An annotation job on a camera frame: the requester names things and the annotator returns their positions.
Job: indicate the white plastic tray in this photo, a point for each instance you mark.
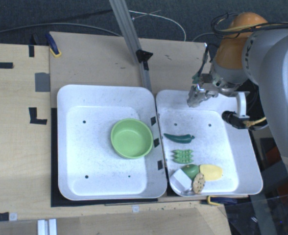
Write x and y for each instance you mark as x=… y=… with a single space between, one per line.
x=207 y=153
x=92 y=150

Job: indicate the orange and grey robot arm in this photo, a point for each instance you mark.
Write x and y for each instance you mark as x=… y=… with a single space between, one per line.
x=269 y=65

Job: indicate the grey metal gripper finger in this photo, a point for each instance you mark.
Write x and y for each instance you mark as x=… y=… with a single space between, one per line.
x=192 y=99
x=204 y=96

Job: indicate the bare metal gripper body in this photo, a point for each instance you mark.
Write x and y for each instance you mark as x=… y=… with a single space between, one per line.
x=220 y=84

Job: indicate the white block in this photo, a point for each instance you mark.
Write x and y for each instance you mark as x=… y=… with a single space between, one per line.
x=181 y=180

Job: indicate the yellow potato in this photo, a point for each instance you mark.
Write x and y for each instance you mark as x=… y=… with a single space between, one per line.
x=211 y=172

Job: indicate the green bowl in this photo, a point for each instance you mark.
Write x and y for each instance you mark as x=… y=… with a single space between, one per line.
x=131 y=139

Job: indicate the flat brown board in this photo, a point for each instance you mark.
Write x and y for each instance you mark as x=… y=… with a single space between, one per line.
x=97 y=60

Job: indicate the dark green pepper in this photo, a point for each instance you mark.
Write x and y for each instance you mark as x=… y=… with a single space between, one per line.
x=179 y=138

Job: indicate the green apple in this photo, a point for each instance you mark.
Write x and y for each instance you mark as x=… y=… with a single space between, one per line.
x=190 y=171

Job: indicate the green pea pods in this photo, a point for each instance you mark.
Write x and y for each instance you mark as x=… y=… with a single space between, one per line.
x=183 y=156

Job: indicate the tan lotus root slice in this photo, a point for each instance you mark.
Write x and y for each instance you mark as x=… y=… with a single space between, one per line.
x=198 y=183

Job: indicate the black cylinder on white bracket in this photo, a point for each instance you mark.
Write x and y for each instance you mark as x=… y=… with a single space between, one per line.
x=240 y=117

